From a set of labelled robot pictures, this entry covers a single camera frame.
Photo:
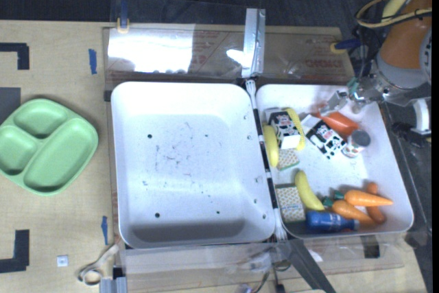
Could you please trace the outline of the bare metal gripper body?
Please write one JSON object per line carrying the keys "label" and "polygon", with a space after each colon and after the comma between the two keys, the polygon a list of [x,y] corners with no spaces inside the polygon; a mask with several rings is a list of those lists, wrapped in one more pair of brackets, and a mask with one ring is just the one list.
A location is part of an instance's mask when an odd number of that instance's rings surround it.
{"label": "bare metal gripper body", "polygon": [[367,75],[357,80],[355,101],[358,103],[383,102],[392,85],[380,75]]}

